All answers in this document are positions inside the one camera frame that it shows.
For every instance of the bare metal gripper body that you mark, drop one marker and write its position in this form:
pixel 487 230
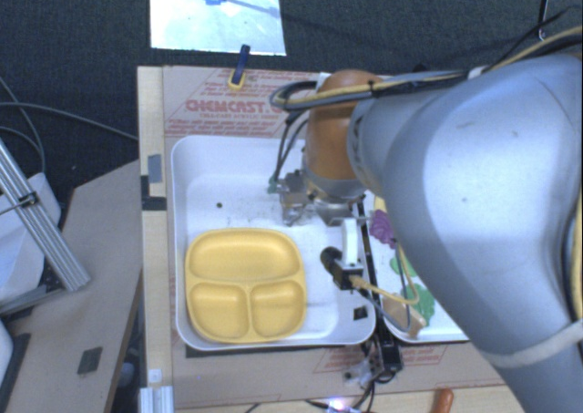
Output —
pixel 298 194

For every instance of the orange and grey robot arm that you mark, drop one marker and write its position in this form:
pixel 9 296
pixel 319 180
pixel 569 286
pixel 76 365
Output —
pixel 473 201

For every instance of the tan bread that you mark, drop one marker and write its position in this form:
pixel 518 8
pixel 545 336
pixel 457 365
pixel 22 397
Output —
pixel 397 313

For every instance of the white plastic tray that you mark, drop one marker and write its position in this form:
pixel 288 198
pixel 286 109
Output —
pixel 439 327
pixel 246 174

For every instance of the green broccoli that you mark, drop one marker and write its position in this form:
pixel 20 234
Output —
pixel 424 304

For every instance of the brown cardboard board red print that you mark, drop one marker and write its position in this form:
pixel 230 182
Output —
pixel 209 106

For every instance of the purple grapes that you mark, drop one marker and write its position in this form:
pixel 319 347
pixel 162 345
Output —
pixel 381 226

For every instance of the orange-brown sausage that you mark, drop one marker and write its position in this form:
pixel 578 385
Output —
pixel 443 401

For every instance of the green toy leaf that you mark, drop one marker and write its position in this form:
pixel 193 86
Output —
pixel 409 267

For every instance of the yellow divided plate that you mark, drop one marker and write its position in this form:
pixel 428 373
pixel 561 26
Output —
pixel 246 283

